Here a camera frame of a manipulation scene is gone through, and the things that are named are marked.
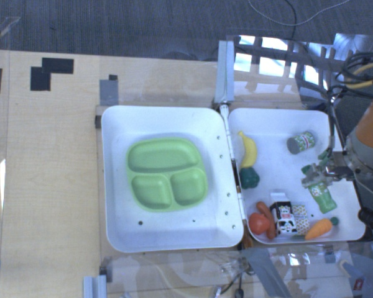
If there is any white patterned packet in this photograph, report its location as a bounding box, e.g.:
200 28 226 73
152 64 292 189
291 204 311 237

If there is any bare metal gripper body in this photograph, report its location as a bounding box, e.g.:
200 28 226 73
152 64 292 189
325 151 361 182

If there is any orange carrot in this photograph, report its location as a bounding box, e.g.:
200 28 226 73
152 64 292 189
304 217 340 241

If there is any yellow banana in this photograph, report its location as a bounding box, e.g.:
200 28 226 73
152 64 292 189
237 130 258 169

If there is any white plastic tray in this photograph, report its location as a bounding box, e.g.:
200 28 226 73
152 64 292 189
228 107 367 245
101 105 245 253

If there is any black and white milk carton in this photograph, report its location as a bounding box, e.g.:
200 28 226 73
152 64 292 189
269 192 298 237

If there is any brown sausage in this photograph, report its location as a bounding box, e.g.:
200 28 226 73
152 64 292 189
256 201 278 240

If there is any green and grey can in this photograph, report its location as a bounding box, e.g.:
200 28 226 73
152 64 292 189
286 130 316 155

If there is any green broccoli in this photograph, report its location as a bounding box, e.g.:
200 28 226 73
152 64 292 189
239 167 260 189

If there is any green plastic bottle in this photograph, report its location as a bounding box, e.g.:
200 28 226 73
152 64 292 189
307 180 338 215

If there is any green divided plate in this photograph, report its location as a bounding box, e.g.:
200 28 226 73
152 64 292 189
126 137 209 212

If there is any red tomato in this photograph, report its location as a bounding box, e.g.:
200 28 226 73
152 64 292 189
248 212 270 236

